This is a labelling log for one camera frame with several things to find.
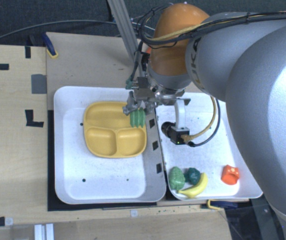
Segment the blue clamp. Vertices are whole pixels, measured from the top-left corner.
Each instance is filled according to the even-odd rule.
[[[59,54],[57,53],[57,51],[54,49],[54,46],[51,42],[51,40],[49,39],[48,35],[46,33],[42,34],[42,40],[45,43],[46,46],[46,52],[47,54],[52,58],[52,59],[56,59]]]

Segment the green vegetable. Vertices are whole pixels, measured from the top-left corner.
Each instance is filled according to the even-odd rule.
[[[192,185],[198,184],[201,178],[201,173],[195,168],[188,168],[187,172],[184,173],[185,182],[190,182]]]
[[[183,172],[177,166],[174,166],[168,175],[169,187],[172,190],[181,190],[185,184]]]

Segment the white tray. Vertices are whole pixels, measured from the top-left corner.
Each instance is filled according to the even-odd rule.
[[[55,191],[67,204],[145,203],[166,192],[161,148],[153,149],[158,129],[146,126],[145,151],[129,158],[101,158],[87,148],[85,109],[94,102],[126,102],[123,88],[65,86],[54,95]],[[149,120],[155,119],[151,114]]]
[[[186,109],[186,127],[190,128],[190,134],[196,134],[203,130],[210,122],[213,115],[213,105],[208,95],[204,93],[185,93],[183,98],[190,98],[191,101]],[[156,108],[158,128],[160,132],[163,159],[167,175],[170,170],[177,166],[180,169],[196,168],[208,176],[208,185],[204,192],[195,198],[187,198],[171,190],[172,194],[179,200],[208,200],[208,199],[250,199],[262,195],[262,190],[250,173],[245,164],[237,145],[233,139],[224,102],[220,101],[221,120],[219,130],[208,143],[189,147],[187,145],[175,145],[161,131],[164,122],[175,122],[174,106],[159,106]],[[211,129],[204,135],[193,140],[200,143],[214,131],[217,123],[217,116]],[[240,179],[235,185],[227,185],[221,181],[223,167],[230,165],[238,167]],[[190,187],[185,183],[184,189]]]

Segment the yellow plate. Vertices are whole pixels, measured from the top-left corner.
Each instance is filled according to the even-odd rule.
[[[135,157],[146,148],[147,129],[131,127],[123,113],[125,102],[102,101],[89,105],[84,113],[84,137],[88,149],[103,158]]]

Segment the banana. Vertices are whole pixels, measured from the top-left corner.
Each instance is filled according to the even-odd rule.
[[[183,190],[178,190],[177,193],[183,194],[188,198],[194,198],[205,190],[208,185],[208,181],[209,179],[207,174],[205,172],[202,172],[200,175],[199,182],[196,185]]]

